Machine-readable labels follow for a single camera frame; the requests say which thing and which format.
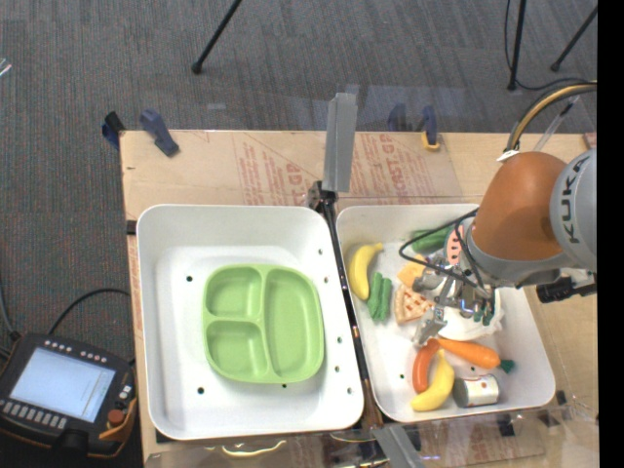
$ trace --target banana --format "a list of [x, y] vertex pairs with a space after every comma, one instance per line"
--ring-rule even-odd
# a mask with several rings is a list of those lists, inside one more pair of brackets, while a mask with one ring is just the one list
[[455, 380], [455, 370], [449, 364], [449, 361], [445, 359], [445, 351], [443, 349], [438, 350], [436, 353], [438, 354], [438, 367], [433, 380], [429, 388], [411, 399], [409, 404], [413, 410], [420, 412], [436, 410], [450, 395]]
[[367, 301], [371, 294], [369, 288], [369, 264], [374, 256], [383, 250], [381, 243], [363, 245], [351, 256], [347, 266], [347, 280], [353, 293], [362, 301]]

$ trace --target green divided plate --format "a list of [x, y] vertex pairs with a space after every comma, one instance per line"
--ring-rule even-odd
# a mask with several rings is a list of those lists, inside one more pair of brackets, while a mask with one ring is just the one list
[[319, 295], [297, 270], [241, 263], [218, 268], [206, 282], [204, 349], [222, 376], [251, 383], [293, 383], [323, 363]]

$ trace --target carrot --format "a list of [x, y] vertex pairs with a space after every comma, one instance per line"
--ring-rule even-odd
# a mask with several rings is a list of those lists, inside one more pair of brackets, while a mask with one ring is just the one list
[[448, 350], [451, 354], [455, 354], [462, 359], [465, 359], [470, 364], [485, 368], [487, 370], [493, 370], [496, 367], [502, 368], [505, 372], [509, 372], [514, 366], [513, 361], [502, 361], [498, 356], [498, 353], [481, 343], [474, 341], [457, 341], [448, 338], [439, 338], [440, 346]]
[[429, 388], [429, 365], [439, 349], [440, 342], [436, 338], [429, 338], [418, 350], [411, 369], [411, 383], [416, 392], [421, 393]]

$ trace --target white plastic tray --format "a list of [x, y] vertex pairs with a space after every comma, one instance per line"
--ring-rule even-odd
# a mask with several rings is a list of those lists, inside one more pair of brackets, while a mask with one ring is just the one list
[[[345, 265], [352, 252], [365, 243], [380, 241], [384, 250], [370, 266], [393, 280], [393, 295], [399, 287], [396, 274], [407, 263], [399, 248], [415, 230], [431, 229], [458, 218], [476, 205], [405, 205], [362, 206], [343, 210], [337, 217], [336, 230]], [[511, 359], [515, 367], [509, 374], [502, 369], [484, 370], [445, 353], [456, 377], [474, 377], [492, 373], [500, 385], [499, 402], [475, 408], [459, 407], [450, 395], [439, 409], [416, 412], [410, 406], [415, 396], [411, 368], [416, 350], [411, 343], [417, 322], [398, 325], [394, 314], [383, 323], [375, 322], [366, 304], [352, 294], [360, 328], [365, 359], [373, 395], [379, 408], [390, 418], [401, 422], [446, 419], [479, 413], [522, 410], [542, 407], [555, 394], [555, 377], [541, 336], [533, 320], [527, 297], [522, 290], [500, 290], [504, 316], [499, 331], [484, 335], [479, 342], [498, 351], [501, 359]]]
[[[361, 416], [364, 397], [351, 328], [325, 220], [303, 207], [159, 205], [137, 223], [147, 402], [175, 440], [339, 430]], [[204, 353], [203, 289], [233, 263], [299, 270], [323, 311], [325, 359], [297, 383], [237, 382]]]

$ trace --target tripod leg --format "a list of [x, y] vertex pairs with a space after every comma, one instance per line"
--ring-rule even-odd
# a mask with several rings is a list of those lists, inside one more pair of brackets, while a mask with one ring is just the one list
[[523, 26], [525, 25], [525, 11], [527, 0], [520, 0], [520, 10], [518, 12], [518, 27], [516, 28], [516, 45], [514, 46], [514, 58], [511, 65], [511, 77], [507, 90], [516, 90], [516, 74], [518, 73], [518, 58], [520, 57], [520, 44], [523, 39]]
[[574, 47], [574, 45], [576, 45], [576, 42], [581, 37], [581, 35], [585, 31], [585, 29], [587, 29], [587, 26], [589, 26], [590, 22], [592, 22], [592, 20], [594, 20], [594, 18], [596, 17], [597, 13], [598, 13], [598, 5], [596, 7], [594, 7], [594, 10], [592, 11], [592, 14], [590, 14], [589, 17], [585, 19], [585, 22], [583, 22], [583, 24], [581, 24], [581, 27], [578, 28], [578, 31], [576, 31], [576, 34], [569, 41], [569, 43], [567, 44], [567, 47], [565, 47], [565, 50], [562, 52], [562, 54], [559, 56], [559, 58], [557, 60], [555, 60], [555, 62], [553, 62], [551, 64], [550, 68], [553, 71], [559, 71], [559, 66], [562, 65], [562, 62], [564, 61], [566, 56], [569, 54], [569, 51], [571, 51], [572, 47]]
[[218, 40], [218, 37], [223, 32], [223, 29], [225, 29], [225, 26], [227, 26], [227, 24], [230, 22], [230, 19], [232, 19], [232, 16], [234, 16], [236, 9], [238, 9], [238, 6], [241, 5], [242, 1], [243, 0], [234, 0], [234, 2], [232, 3], [232, 6], [230, 7], [230, 10], [227, 11], [227, 14], [221, 21], [221, 24], [218, 26], [218, 28], [214, 32], [213, 38], [211, 38], [211, 41], [206, 46], [206, 49], [204, 49], [204, 52], [202, 52], [202, 54], [197, 59], [197, 61], [193, 62], [193, 65], [191, 66], [191, 70], [195, 74], [199, 74], [202, 72], [202, 64], [204, 63], [204, 60], [206, 60], [206, 58], [208, 57], [208, 54], [211, 52], [211, 50], [216, 44], [216, 40]]

